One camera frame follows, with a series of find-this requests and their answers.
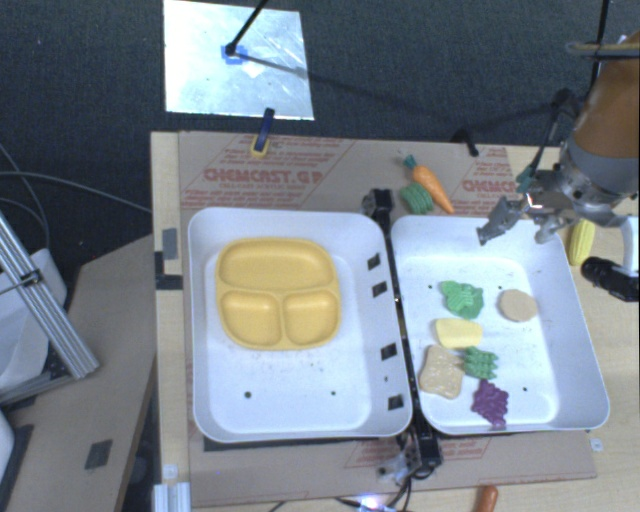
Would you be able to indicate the orange carrot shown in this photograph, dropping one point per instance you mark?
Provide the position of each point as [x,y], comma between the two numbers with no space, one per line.
[431,184]

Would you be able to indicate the purple grapes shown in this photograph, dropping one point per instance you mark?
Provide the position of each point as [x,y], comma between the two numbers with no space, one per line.
[491,402]

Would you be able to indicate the yellow cheese wedge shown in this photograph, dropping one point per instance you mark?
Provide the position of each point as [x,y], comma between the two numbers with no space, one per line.
[457,333]

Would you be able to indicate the orange sausage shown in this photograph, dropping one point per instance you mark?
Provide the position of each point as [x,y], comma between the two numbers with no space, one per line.
[487,500]

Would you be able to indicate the green broccoli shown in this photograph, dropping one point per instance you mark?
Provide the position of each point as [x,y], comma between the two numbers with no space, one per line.
[462,299]

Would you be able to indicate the green ribbed toy vegetable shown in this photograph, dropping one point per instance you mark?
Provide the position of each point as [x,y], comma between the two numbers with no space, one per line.
[481,363]
[416,198]

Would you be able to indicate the yellow divided plate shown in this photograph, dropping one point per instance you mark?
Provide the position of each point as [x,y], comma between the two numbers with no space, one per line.
[275,270]

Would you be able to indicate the thin black rod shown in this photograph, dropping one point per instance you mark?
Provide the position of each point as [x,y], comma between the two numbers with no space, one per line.
[402,320]

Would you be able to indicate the beige bread slice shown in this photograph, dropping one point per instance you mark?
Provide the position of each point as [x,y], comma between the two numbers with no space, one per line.
[440,374]

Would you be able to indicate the tan round biscuit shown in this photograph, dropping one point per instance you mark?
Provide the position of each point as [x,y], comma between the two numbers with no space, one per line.
[517,305]

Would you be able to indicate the yellow corn cob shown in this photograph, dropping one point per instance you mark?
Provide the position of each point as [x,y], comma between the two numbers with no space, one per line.
[581,242]

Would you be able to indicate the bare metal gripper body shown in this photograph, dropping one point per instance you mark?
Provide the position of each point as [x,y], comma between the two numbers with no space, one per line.
[565,205]

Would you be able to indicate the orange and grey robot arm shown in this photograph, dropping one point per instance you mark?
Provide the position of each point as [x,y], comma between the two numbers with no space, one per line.
[607,120]

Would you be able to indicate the white plastic tray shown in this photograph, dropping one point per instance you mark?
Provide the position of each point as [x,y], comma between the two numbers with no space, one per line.
[300,390]
[550,360]

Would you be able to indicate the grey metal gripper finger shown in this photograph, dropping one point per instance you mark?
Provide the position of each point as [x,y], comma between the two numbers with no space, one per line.
[549,229]
[502,217]

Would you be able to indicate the black cylinder on white bracket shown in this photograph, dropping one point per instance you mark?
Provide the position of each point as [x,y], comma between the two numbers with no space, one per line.
[612,280]

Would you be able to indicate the brown cardboard board red print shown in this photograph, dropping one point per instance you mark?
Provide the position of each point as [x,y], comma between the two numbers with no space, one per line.
[300,170]

